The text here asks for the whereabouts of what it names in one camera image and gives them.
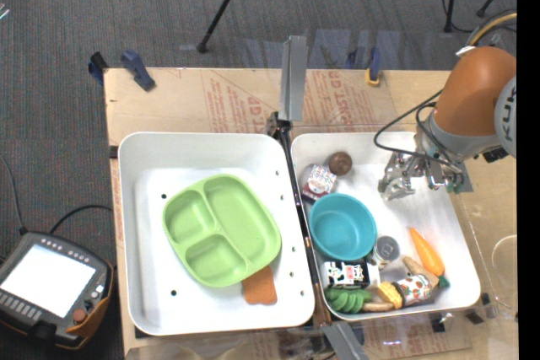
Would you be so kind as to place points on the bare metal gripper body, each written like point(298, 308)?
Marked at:
point(434, 173)

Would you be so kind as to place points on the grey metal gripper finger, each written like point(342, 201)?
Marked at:
point(405, 190)
point(386, 186)

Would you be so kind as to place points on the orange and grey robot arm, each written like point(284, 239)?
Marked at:
point(472, 97)

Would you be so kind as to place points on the white plastic tray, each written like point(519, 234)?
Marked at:
point(422, 215)
point(211, 152)

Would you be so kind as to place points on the brown doughnut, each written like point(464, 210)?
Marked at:
point(340, 163)

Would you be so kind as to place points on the blue bowl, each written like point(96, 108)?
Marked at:
point(342, 227)

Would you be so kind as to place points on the grey can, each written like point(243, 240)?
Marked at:
point(386, 250)

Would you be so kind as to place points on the white carton with colourful print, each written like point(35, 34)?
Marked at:
point(318, 181)

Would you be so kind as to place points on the orange carrot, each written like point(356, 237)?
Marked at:
point(427, 255)

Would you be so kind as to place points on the beige bread stick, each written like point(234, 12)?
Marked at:
point(415, 266)

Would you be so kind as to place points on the black and white milk carton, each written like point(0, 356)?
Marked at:
point(347, 275)

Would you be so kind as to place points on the white can with strawberry print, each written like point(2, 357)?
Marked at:
point(415, 290)

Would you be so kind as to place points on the yellow corn piece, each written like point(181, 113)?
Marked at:
point(390, 295)

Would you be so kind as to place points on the beige biscuit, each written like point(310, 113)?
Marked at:
point(377, 306)

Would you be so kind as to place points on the green grapes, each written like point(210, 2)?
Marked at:
point(347, 300)

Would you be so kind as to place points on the brown toast slice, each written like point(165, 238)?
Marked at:
point(260, 288)

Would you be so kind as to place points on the green divided plate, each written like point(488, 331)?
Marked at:
point(221, 229)

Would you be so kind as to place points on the brown cardboard board red print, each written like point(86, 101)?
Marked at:
point(177, 105)

